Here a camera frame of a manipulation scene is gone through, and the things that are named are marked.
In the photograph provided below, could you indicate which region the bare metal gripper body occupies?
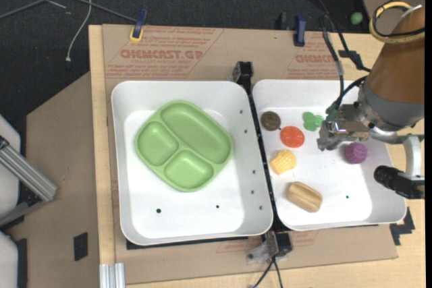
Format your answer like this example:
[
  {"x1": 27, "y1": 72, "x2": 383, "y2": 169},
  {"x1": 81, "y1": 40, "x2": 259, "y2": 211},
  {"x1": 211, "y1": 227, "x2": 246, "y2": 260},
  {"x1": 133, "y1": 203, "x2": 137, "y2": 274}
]
[{"x1": 331, "y1": 103, "x2": 400, "y2": 145}]

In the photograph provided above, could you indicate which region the green broccoli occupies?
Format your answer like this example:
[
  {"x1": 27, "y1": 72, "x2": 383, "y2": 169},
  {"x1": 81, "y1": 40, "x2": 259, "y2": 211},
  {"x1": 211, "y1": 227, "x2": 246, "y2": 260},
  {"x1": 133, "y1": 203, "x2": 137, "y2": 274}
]
[{"x1": 302, "y1": 111, "x2": 326, "y2": 132}]

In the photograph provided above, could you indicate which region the purple cupcake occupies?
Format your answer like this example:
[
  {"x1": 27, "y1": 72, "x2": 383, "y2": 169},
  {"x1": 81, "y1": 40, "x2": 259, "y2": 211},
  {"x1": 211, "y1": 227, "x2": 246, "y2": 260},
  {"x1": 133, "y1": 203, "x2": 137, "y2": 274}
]
[{"x1": 344, "y1": 142, "x2": 369, "y2": 165}]

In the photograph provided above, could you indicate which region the orange round biscuit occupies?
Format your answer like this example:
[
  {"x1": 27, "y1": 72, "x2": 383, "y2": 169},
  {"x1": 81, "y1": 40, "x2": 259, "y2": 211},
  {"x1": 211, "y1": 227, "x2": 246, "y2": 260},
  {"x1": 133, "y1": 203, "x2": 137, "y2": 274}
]
[{"x1": 279, "y1": 125, "x2": 306, "y2": 148}]

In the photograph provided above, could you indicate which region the white plastic tray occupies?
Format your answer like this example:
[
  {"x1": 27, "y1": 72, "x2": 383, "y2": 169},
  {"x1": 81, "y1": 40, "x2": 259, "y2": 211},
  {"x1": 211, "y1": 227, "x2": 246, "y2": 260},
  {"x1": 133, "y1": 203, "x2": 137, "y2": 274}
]
[
  {"x1": 251, "y1": 78, "x2": 408, "y2": 232},
  {"x1": 110, "y1": 80, "x2": 275, "y2": 246}
]

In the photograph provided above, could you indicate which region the yellow cupcake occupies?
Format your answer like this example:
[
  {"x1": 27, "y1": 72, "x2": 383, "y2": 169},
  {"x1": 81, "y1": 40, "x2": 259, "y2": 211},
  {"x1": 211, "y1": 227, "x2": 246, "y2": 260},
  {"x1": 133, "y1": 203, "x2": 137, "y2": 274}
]
[{"x1": 269, "y1": 149, "x2": 298, "y2": 176}]

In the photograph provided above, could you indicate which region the brown doughnut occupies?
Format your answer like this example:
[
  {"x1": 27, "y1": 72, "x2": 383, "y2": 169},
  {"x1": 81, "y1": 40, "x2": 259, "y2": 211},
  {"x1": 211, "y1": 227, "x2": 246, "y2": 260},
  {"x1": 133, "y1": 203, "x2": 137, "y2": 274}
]
[{"x1": 260, "y1": 111, "x2": 282, "y2": 132}]

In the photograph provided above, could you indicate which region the tan bread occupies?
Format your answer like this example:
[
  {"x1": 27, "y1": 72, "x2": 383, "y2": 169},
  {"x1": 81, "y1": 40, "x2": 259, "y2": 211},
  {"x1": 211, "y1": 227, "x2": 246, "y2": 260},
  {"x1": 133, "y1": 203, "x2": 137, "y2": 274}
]
[{"x1": 286, "y1": 181, "x2": 323, "y2": 214}]

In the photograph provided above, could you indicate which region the thin black rod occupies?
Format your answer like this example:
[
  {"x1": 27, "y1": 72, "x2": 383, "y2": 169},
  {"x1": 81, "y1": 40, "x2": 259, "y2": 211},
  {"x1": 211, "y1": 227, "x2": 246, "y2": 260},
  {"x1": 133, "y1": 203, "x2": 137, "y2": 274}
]
[{"x1": 246, "y1": 90, "x2": 278, "y2": 234}]

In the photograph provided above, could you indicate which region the green divided plate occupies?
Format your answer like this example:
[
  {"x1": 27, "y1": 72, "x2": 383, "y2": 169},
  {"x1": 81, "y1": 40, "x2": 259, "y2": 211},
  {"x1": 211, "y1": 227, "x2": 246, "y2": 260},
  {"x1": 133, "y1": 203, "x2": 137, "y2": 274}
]
[{"x1": 134, "y1": 99, "x2": 235, "y2": 194}]

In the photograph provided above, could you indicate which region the brown cardboard board red print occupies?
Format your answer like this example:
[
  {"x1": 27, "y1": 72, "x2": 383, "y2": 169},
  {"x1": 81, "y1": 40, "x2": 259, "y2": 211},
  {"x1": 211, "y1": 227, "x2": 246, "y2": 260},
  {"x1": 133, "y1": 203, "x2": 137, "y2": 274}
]
[{"x1": 88, "y1": 23, "x2": 400, "y2": 286}]

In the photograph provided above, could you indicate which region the black cylinder on white bracket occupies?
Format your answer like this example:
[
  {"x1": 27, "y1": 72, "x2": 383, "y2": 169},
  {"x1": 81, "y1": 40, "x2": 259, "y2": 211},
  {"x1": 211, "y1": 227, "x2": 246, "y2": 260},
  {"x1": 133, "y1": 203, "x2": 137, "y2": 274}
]
[{"x1": 373, "y1": 134, "x2": 426, "y2": 200}]

